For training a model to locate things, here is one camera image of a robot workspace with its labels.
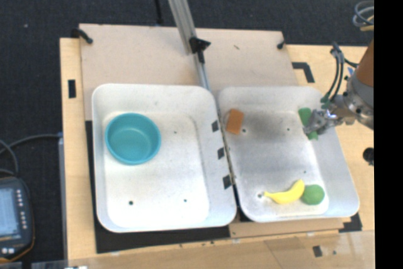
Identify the orange brown toy bread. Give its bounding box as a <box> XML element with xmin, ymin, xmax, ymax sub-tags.
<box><xmin>225</xmin><ymin>108</ymin><xmax>246</xmax><ymax>136</ymax></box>

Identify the teal bowl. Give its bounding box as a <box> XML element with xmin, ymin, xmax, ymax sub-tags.
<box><xmin>104</xmin><ymin>112</ymin><xmax>162</xmax><ymax>166</ymax></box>

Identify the yellow banana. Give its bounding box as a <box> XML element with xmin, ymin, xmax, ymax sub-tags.
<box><xmin>263</xmin><ymin>178</ymin><xmax>306</xmax><ymax>206</ymax></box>

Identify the brown cardboard board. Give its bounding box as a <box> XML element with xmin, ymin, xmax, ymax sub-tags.
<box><xmin>77</xmin><ymin>23</ymin><xmax>346</xmax><ymax>239</ymax></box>

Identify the thin black and white rod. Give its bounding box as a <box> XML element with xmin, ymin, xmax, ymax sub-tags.
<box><xmin>217</xmin><ymin>107</ymin><xmax>237</xmax><ymax>188</ymax></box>

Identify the white plastic tray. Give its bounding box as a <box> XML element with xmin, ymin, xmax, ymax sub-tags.
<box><xmin>216</xmin><ymin>85</ymin><xmax>361</xmax><ymax>224</ymax></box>
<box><xmin>91</xmin><ymin>83</ymin><xmax>238</xmax><ymax>234</ymax></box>

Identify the green toy vegetable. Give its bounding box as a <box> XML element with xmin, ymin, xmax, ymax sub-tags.
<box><xmin>298</xmin><ymin>107</ymin><xmax>319</xmax><ymax>141</ymax></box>

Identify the green round toy fruit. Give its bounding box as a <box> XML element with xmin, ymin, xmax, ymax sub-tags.
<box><xmin>301</xmin><ymin>184</ymin><xmax>326</xmax><ymax>207</ymax></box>

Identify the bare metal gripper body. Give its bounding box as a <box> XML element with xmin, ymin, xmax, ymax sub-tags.
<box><xmin>326</xmin><ymin>93</ymin><xmax>375</xmax><ymax>130</ymax></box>

